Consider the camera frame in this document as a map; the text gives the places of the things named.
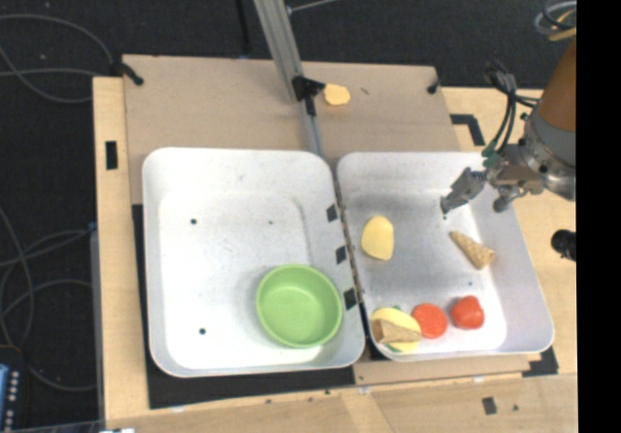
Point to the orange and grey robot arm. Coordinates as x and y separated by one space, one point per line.
558 96

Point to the green bowl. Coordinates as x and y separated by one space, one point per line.
298 307

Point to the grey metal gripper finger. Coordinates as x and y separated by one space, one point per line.
463 188
507 200

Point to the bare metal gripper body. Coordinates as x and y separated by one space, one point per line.
538 169

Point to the brown cardboard board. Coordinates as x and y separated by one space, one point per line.
208 106

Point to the tan bread wedge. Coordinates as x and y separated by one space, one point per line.
473 249
393 332

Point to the pale yellow potato chip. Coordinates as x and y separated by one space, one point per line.
336 94
377 238

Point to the white plastic tray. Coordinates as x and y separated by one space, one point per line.
427 276
218 251

